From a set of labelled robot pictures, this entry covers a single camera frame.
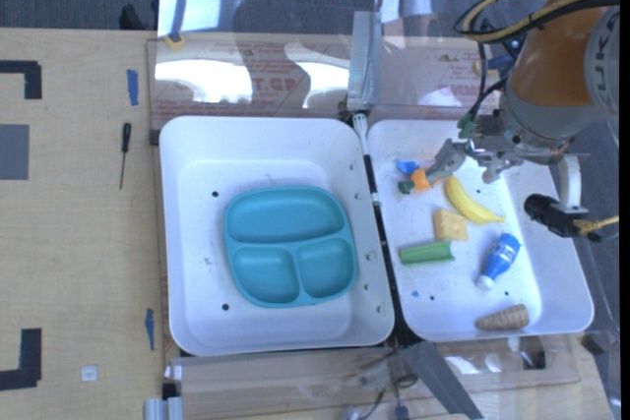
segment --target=white bottle cap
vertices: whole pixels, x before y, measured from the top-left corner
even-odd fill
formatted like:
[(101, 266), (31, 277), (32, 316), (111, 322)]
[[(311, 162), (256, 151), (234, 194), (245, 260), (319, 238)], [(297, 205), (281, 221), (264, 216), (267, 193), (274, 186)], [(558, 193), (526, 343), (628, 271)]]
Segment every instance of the white bottle cap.
[(490, 278), (489, 276), (485, 276), (484, 274), (481, 274), (480, 276), (477, 277), (475, 284), (479, 289), (488, 291), (492, 287), (494, 287), (494, 280)]

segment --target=yellow banana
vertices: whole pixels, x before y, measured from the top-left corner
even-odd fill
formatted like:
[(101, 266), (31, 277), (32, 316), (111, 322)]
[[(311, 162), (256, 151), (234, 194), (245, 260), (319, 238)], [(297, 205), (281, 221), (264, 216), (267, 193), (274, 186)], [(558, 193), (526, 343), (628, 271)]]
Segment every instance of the yellow banana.
[(446, 189), (446, 196), (448, 196), (453, 206), (472, 222), (485, 224), (486, 222), (503, 222), (505, 220), (505, 217), (497, 215), (492, 210), (473, 200), (455, 175), (451, 175), (446, 179), (444, 188)]

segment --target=orange toy piece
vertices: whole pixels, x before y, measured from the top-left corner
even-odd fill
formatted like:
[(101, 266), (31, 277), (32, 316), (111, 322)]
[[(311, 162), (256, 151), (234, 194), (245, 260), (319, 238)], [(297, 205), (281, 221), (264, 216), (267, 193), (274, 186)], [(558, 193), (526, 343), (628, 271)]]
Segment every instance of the orange toy piece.
[(424, 168), (418, 168), (411, 174), (411, 182), (415, 189), (428, 189), (431, 187), (429, 181), (426, 180)]

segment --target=blue divided plate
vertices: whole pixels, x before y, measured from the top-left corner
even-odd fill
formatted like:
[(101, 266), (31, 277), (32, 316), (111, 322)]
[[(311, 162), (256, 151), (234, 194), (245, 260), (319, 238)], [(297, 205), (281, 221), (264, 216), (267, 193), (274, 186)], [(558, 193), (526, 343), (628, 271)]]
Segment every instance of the blue divided plate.
[(356, 251), (346, 212), (314, 186), (256, 189), (223, 215), (234, 282), (257, 305), (278, 308), (335, 299), (356, 280)]

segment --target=blue bottle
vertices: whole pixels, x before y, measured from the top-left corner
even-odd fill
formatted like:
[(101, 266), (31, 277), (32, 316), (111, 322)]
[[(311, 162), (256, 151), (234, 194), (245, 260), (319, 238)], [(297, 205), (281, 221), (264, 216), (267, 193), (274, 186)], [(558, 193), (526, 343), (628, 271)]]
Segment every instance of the blue bottle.
[(485, 258), (485, 268), (477, 278), (476, 286), (481, 290), (490, 290), (494, 279), (512, 266), (520, 248), (521, 244), (514, 235), (503, 233)]

